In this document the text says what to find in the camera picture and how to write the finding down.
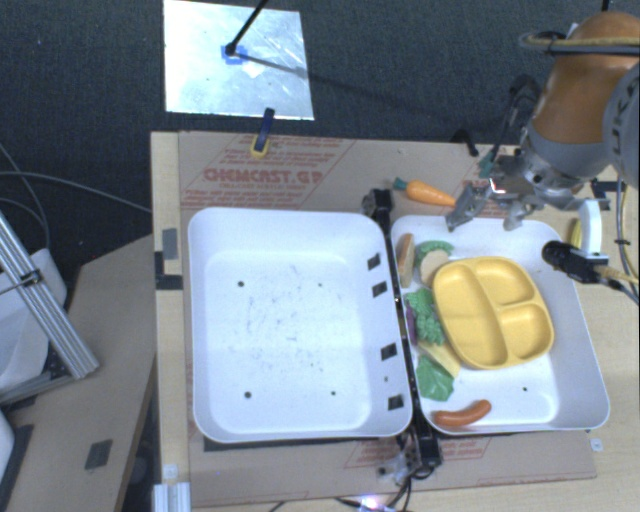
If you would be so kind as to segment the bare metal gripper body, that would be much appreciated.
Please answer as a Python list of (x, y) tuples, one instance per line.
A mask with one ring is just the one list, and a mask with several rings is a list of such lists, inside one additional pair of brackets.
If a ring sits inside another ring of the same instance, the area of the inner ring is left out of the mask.
[(529, 150), (498, 156), (489, 172), (489, 183), (496, 200), (518, 203), (522, 208), (551, 206), (571, 211), (584, 202), (577, 196), (584, 186), (582, 181), (560, 173)]

